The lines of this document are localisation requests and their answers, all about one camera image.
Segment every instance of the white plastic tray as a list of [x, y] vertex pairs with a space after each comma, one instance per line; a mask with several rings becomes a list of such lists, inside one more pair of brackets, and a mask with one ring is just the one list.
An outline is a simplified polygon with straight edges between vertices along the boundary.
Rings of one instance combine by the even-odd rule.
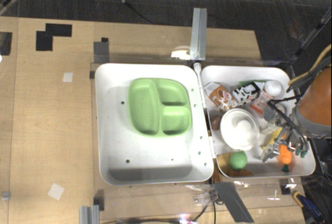
[[[277, 80], [282, 84], [283, 90], [276, 99], [283, 99], [284, 97], [294, 96], [293, 91], [285, 93], [289, 77], [288, 75], [278, 69], [271, 67], [244, 67], [244, 66], [207, 66], [202, 71], [202, 82], [206, 85], [209, 82], [221, 83], [228, 91], [236, 88], [241, 81], [249, 80]], [[286, 114], [289, 116], [295, 100], [283, 102], [282, 105], [286, 108]], [[210, 111], [210, 117], [215, 116], [219, 110], [206, 96], [206, 105]], [[264, 123], [262, 117], [254, 115], [257, 118], [258, 123]], [[214, 140], [214, 147], [216, 154], [223, 154], [227, 152], [234, 152], [235, 150], [230, 148], [223, 140], [220, 130], [212, 131]], [[290, 164], [290, 172], [282, 172], [282, 164], [277, 158], [270, 159], [266, 163], [262, 163], [259, 158], [262, 152], [261, 145], [269, 140], [268, 135], [261, 134], [257, 144], [253, 149], [246, 151], [248, 164], [245, 167], [253, 172], [254, 176], [248, 177], [294, 177], [294, 176], [307, 176], [315, 170], [315, 159], [310, 148], [307, 155], [304, 158], [293, 155], [293, 162]]]
[[[182, 135], [142, 136], [130, 124], [128, 88], [138, 78], [166, 78], [186, 88], [192, 126]], [[112, 185], [204, 181], [213, 161], [197, 77], [182, 65], [103, 64], [95, 73], [100, 173]]]

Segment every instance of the white ball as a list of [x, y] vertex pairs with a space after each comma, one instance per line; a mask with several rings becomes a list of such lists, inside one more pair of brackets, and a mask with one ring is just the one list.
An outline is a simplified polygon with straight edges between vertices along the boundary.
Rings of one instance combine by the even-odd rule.
[[282, 87], [278, 81], [269, 80], [269, 81], [265, 82], [264, 89], [267, 94], [274, 97], [274, 96], [278, 96], [281, 93]]

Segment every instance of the yellow cable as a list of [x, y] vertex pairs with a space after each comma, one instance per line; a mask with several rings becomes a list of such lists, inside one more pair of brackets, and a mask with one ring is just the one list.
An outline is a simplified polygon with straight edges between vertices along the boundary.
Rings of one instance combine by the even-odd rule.
[[320, 54], [320, 56], [318, 56], [316, 62], [315, 62], [314, 65], [310, 68], [309, 71], [303, 73], [302, 75], [297, 76], [296, 78], [293, 78], [292, 80], [290, 80], [290, 81], [288, 82], [288, 85], [290, 86], [290, 85], [293, 84], [295, 81], [297, 81], [297, 80], [299, 80], [299, 79], [301, 79], [301, 78], [307, 76], [307, 75], [310, 73], [310, 71], [314, 70], [314, 69], [318, 66], [318, 64], [322, 61], [322, 59], [324, 58], [324, 56], [325, 56], [330, 50], [331, 50], [331, 44], [330, 44], [329, 46], [327, 46], [327, 47], [322, 51], [322, 53]]

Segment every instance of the green divided plate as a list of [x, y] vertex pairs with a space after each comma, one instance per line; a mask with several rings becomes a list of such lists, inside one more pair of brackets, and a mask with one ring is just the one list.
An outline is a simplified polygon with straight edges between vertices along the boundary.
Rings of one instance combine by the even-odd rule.
[[174, 80], [139, 78], [129, 86], [129, 119], [138, 133], [180, 135], [191, 127], [191, 110], [185, 87]]

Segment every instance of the white bowl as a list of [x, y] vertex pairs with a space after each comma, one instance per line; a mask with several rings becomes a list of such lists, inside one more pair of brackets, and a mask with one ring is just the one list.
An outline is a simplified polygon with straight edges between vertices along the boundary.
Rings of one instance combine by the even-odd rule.
[[227, 145], [245, 151], [255, 146], [259, 136], [259, 126], [255, 118], [246, 110], [238, 108], [223, 115], [220, 131]]

